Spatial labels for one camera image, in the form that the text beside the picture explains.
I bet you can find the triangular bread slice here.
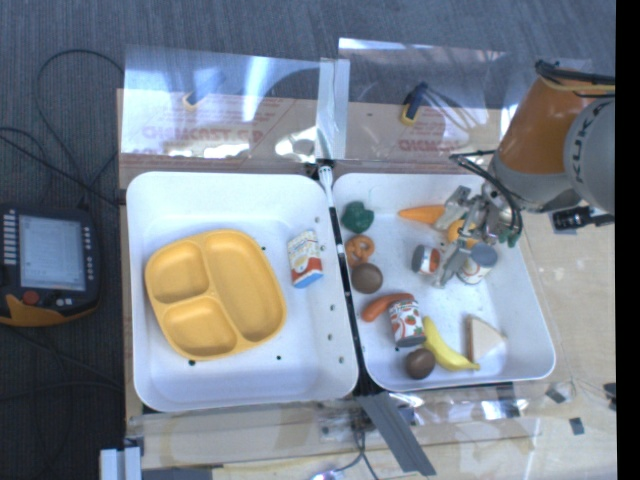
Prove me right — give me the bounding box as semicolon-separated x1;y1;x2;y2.
465;315;509;364

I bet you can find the white plastic tray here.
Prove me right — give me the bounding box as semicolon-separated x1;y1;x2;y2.
331;171;557;393
124;170;360;413

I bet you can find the yellow banana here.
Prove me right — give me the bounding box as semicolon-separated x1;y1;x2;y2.
422;316;481;373

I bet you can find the green broccoli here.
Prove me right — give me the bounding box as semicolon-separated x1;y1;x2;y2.
340;200;376;235

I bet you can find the brown cardboard board red print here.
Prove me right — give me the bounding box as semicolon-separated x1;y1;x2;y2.
115;87;574;469

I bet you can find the brown kiwi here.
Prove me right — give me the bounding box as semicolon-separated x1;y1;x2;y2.
350;262;385;295
404;347;437;381

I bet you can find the small can with grey lid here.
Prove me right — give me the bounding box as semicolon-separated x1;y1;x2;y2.
457;241;499;286
410;244;443;276

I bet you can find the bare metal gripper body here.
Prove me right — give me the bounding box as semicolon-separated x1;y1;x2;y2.
462;183;519;250

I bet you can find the yellow divided plate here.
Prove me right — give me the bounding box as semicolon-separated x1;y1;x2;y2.
143;228;288;362

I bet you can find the white orange blue carton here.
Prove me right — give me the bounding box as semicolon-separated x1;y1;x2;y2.
286;228;325;289

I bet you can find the white can with strawberries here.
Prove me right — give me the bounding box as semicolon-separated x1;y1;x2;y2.
388;298;427;348

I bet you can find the brown pretzel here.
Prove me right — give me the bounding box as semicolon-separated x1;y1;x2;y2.
344;234;376;269

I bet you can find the orange round fruit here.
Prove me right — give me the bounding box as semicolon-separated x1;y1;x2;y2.
446;219;479;249

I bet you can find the orange sausage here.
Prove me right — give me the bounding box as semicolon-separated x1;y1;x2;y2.
360;292;415;324

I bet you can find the orange carrot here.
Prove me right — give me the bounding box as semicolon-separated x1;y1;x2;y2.
397;204;447;226

